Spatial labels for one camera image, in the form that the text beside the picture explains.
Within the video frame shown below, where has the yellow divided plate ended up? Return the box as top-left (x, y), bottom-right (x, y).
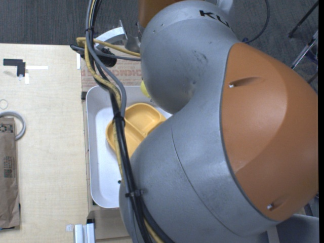
top-left (105, 102), bottom-right (168, 159)

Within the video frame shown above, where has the white plastic tray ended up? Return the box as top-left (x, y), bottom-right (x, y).
top-left (85, 85), bottom-right (174, 210)

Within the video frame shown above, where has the yellow round toy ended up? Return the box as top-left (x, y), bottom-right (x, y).
top-left (140, 80), bottom-right (152, 99)

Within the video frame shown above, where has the brown paper bag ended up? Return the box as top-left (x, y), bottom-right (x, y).
top-left (0, 117), bottom-right (21, 229)

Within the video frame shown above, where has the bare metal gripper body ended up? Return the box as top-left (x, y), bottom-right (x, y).
top-left (126, 33), bottom-right (142, 53)

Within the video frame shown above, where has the black cylinder on white bracket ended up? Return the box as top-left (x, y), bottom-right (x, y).
top-left (94, 20), bottom-right (129, 68)

